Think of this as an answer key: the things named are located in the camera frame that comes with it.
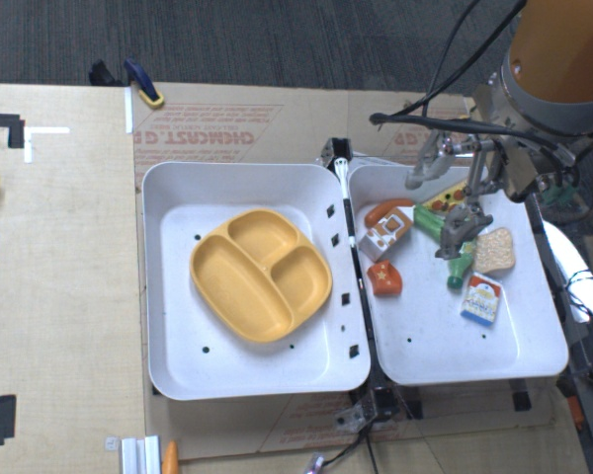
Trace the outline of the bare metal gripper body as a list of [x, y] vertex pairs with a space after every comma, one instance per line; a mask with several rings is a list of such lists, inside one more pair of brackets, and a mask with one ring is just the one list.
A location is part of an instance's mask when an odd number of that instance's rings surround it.
[[491, 126], [483, 160], [488, 189], [522, 202], [530, 194], [575, 187], [579, 182], [575, 141], [558, 104], [527, 94], [513, 96], [503, 83], [480, 85], [473, 99], [480, 120]]

